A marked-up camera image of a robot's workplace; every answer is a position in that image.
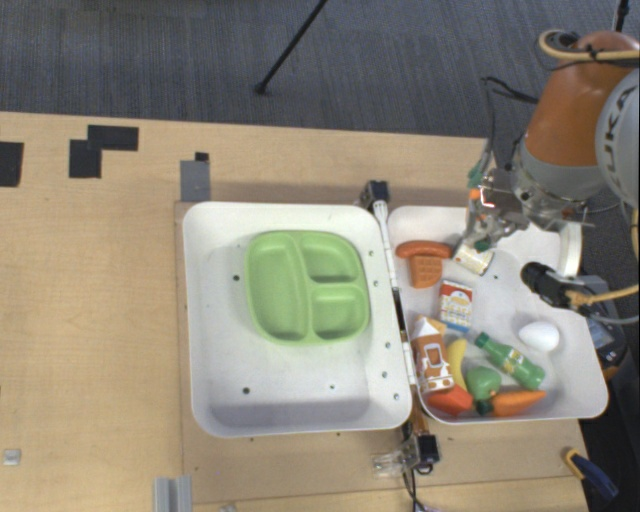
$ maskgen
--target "white egg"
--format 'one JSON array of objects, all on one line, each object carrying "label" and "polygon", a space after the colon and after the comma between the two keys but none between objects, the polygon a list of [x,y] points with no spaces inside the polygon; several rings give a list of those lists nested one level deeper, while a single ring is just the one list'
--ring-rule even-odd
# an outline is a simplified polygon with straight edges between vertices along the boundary
[{"label": "white egg", "polygon": [[550,322],[538,321],[525,325],[518,333],[525,345],[549,352],[560,343],[560,331]]}]

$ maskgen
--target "black tape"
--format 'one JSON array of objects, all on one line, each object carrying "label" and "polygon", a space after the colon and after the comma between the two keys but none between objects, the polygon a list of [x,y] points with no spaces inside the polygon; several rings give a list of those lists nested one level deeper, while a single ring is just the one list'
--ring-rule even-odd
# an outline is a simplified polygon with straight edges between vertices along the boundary
[{"label": "black tape", "polygon": [[138,128],[130,126],[100,126],[90,124],[88,147],[94,150],[138,151]]},{"label": "black tape", "polygon": [[86,140],[69,142],[69,178],[101,178],[102,152]]},{"label": "black tape", "polygon": [[22,142],[0,142],[0,187],[17,187],[22,176]]}]

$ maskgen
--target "sausage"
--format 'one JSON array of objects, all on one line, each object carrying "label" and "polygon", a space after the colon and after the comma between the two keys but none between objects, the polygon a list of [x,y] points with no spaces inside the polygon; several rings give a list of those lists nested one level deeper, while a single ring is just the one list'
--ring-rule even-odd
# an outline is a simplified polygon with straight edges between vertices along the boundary
[{"label": "sausage", "polygon": [[436,258],[449,259],[452,255],[451,247],[440,242],[428,242],[426,240],[413,240],[396,247],[396,256],[410,258],[411,256],[434,256]]}]

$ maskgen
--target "gray carpet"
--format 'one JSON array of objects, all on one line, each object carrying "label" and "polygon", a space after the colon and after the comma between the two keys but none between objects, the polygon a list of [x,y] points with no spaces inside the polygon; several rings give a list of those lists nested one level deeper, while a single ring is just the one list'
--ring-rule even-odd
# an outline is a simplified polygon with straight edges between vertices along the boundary
[{"label": "gray carpet", "polygon": [[[266,97],[253,93],[316,0],[0,3],[0,110],[486,136],[479,78],[538,95],[543,30],[611,26],[617,0],[331,0]],[[640,35],[631,2],[625,32]],[[496,100],[498,157],[529,106]],[[603,193],[595,207],[615,199]],[[592,219],[585,267],[637,282],[619,211]],[[638,312],[637,296],[618,302]],[[638,329],[628,328],[636,364]]]}]

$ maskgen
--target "green plate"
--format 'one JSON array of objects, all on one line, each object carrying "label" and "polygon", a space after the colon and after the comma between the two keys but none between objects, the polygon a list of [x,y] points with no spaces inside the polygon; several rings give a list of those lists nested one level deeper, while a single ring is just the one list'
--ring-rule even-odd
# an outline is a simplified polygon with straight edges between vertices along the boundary
[{"label": "green plate", "polygon": [[245,256],[245,285],[256,329],[286,344],[348,340],[369,324],[369,294],[357,251],[319,231],[255,237]]}]

